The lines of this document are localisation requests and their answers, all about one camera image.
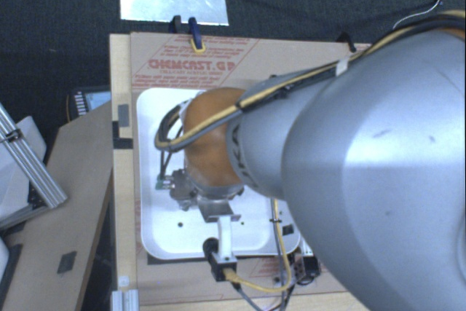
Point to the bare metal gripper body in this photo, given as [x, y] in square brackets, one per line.
[187, 189]

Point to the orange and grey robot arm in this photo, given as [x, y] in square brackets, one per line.
[364, 156]

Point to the white plastic tray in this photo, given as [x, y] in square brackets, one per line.
[153, 164]

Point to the brown cardboard board red print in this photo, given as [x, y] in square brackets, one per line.
[276, 54]

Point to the black cylinder on white bracket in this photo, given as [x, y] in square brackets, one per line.
[225, 236]

